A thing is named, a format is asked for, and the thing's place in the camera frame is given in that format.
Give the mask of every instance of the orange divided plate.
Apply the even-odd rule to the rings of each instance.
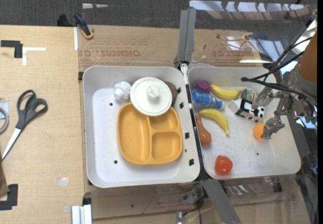
[[[181,125],[172,107],[161,116],[149,117],[127,103],[118,112],[117,126],[119,149],[128,162],[162,164],[182,153]]]

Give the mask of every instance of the tomato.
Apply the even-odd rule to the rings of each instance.
[[[225,175],[228,174],[233,167],[232,161],[227,156],[219,155],[216,159],[214,169],[216,173]]]

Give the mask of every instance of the orange fruit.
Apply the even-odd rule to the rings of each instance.
[[[262,139],[262,134],[263,134],[263,128],[265,126],[265,123],[258,123],[254,126],[253,128],[253,136],[257,139],[263,140]]]

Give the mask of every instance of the blue bottle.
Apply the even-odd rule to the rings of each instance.
[[[213,107],[217,109],[223,109],[225,105],[222,101],[217,100],[215,96],[203,93],[200,90],[194,90],[192,92],[192,100],[195,103],[204,105],[206,107]]]

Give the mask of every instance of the banana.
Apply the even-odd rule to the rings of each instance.
[[[216,121],[222,127],[222,129],[225,130],[226,135],[229,135],[230,132],[228,129],[228,119],[219,110],[214,108],[203,108],[199,111],[199,114],[203,117],[211,118]]]
[[[211,91],[212,93],[222,99],[229,99],[233,100],[237,98],[239,93],[243,90],[243,88],[238,88],[238,89],[223,89],[215,84],[211,84]]]

